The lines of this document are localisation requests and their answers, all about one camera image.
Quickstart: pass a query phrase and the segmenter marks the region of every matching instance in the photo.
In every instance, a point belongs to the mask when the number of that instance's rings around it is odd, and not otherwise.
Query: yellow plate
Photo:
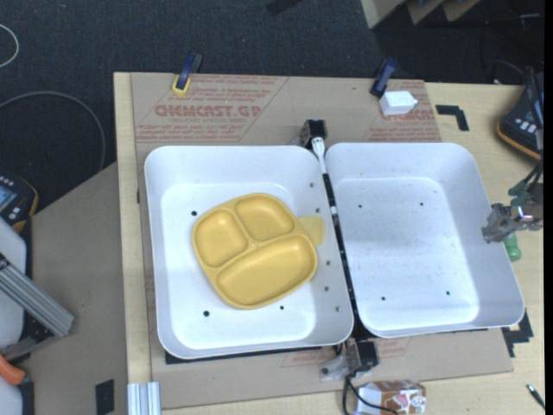
[[[213,288],[241,309],[274,303],[317,269],[310,233],[272,195],[245,195],[215,207],[194,224],[192,242]]]

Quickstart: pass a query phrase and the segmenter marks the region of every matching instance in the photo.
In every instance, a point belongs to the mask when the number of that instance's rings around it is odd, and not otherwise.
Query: white cable
[[[319,160],[319,165],[321,166],[321,172],[323,174],[328,174],[327,172],[327,165],[325,164],[325,142],[321,137],[315,137],[313,140],[311,140],[311,147],[313,148],[313,152],[317,156],[317,160]]]
[[[10,34],[12,36],[12,38],[14,39],[14,42],[16,43],[15,53],[7,61],[5,61],[4,63],[0,63],[0,68],[2,68],[2,67],[8,66],[19,55],[19,41],[17,40],[17,36],[16,36],[16,34],[14,34],[14,31],[12,31],[10,28],[8,28],[7,26],[2,25],[1,23],[0,23],[0,28],[8,31],[8,34]]]
[[[59,97],[59,98],[62,98],[62,99],[68,99],[68,100],[72,101],[73,103],[76,103],[77,105],[81,106],[83,109],[85,109],[90,114],[90,116],[92,117],[92,120],[94,120],[94,124],[98,127],[100,140],[102,142],[102,151],[101,151],[101,154],[100,154],[100,164],[99,164],[99,169],[98,169],[98,172],[100,172],[105,166],[105,153],[106,153],[106,148],[107,148],[107,143],[106,143],[105,134],[104,134],[104,128],[102,127],[102,124],[100,123],[100,120],[96,116],[94,111],[90,107],[85,105],[82,101],[80,101],[79,99],[76,99],[75,97],[73,97],[71,95],[67,95],[65,93],[57,93],[55,91],[36,91],[36,92],[33,92],[33,93],[24,93],[22,95],[17,95],[13,99],[8,99],[8,100],[0,103],[0,110],[2,110],[7,105],[11,105],[12,103],[15,103],[16,101],[19,101],[21,99],[28,99],[30,97],[43,97],[43,96]]]

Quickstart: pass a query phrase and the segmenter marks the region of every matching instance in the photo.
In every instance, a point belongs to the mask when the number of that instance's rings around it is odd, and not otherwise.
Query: dark carpet
[[[20,45],[0,67],[0,167],[46,207],[115,161],[113,73],[178,73],[191,49],[203,73],[365,78],[393,57],[399,78],[517,84],[517,68],[543,70],[544,22],[529,13],[544,0],[484,0],[446,26],[442,9],[415,26],[400,6],[369,30],[360,0],[0,0]],[[0,63],[14,51],[0,29]]]

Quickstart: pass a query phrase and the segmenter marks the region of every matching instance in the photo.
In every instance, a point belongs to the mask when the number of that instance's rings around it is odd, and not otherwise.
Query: green object
[[[519,261],[522,258],[522,252],[518,249],[517,235],[513,233],[505,239],[504,243],[509,260],[511,262]]]
[[[522,180],[521,182],[518,182],[516,185],[510,188],[507,191],[507,194],[509,194],[511,197],[519,195],[526,188],[527,184],[528,182],[526,180]]]

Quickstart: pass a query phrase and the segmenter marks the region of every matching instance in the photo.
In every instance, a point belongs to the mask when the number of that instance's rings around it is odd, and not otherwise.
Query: orange object
[[[25,371],[19,367],[9,364],[4,357],[0,355],[0,376],[2,376],[10,384],[20,385],[25,378]]]

